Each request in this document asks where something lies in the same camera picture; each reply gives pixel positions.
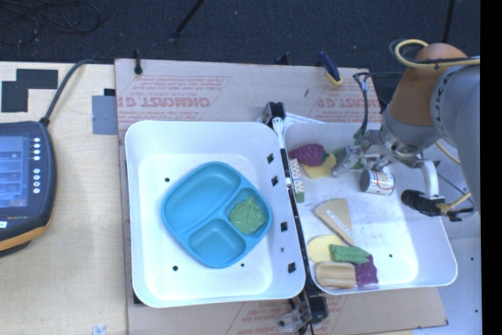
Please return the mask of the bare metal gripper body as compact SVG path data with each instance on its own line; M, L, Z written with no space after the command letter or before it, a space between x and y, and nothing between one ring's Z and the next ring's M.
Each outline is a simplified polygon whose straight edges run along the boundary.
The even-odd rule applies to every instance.
M412 168L420 159L422 149L397 138L384 129L368 130L358 147L358 153L371 169L383 169L400 162Z

